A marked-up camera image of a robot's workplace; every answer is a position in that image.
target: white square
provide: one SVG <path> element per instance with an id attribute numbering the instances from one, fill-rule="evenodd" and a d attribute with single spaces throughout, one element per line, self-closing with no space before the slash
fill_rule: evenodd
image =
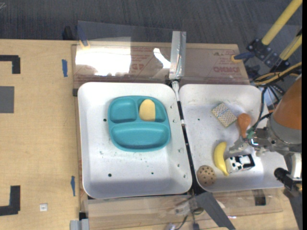
<path id="1" fill-rule="evenodd" d="M 47 203 L 39 205 L 39 211 L 47 211 L 47 210 L 48 210 L 48 204 Z"/>

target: gray square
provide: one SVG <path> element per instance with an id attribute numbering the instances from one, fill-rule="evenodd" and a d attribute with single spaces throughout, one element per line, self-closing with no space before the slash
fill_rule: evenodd
<path id="1" fill-rule="evenodd" d="M 0 86 L 0 113 L 14 113 L 14 87 Z"/>

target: black corner marker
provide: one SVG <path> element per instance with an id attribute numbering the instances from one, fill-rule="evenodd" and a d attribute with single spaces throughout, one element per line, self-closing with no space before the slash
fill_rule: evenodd
<path id="1" fill-rule="evenodd" d="M 12 74 L 20 74 L 20 57 L 17 55 L 0 55 L 0 61 L 11 61 Z"/>
<path id="2" fill-rule="evenodd" d="M 16 215 L 20 211 L 20 186 L 11 186 L 10 204 L 0 206 L 0 216 Z"/>

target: wooden surface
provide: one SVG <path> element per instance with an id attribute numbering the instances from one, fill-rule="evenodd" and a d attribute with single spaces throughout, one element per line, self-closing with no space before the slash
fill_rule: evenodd
<path id="1" fill-rule="evenodd" d="M 0 216 L 1 230 L 68 230 L 70 220 L 78 219 L 73 44 L 74 41 L 0 40 L 1 55 L 21 58 L 21 74 L 12 74 L 10 62 L 0 62 L 0 86 L 15 87 L 14 113 L 0 114 L 0 206 L 9 204 L 11 185 L 21 186 L 21 210 L 18 215 Z M 68 63 L 68 77 L 63 76 L 62 59 Z M 241 216 L 231 221 L 238 230 L 298 229 L 289 200 L 282 193 L 279 200 L 281 212 Z M 40 212 L 42 203 L 48 203 L 48 211 Z M 212 220 L 199 224 L 201 229 L 217 229 Z M 165 224 L 133 229 L 164 230 Z M 181 229 L 191 229 L 191 222 Z"/>

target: gray floor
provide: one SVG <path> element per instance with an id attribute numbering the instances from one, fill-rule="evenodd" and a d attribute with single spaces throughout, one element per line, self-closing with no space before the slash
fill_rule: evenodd
<path id="1" fill-rule="evenodd" d="M 187 32 L 188 43 L 238 44 L 262 38 L 291 0 L 0 0 L 0 38 L 61 40 L 78 21 Z M 270 46 L 277 53 L 302 27 L 302 6 Z M 301 61 L 301 47 L 289 58 Z"/>

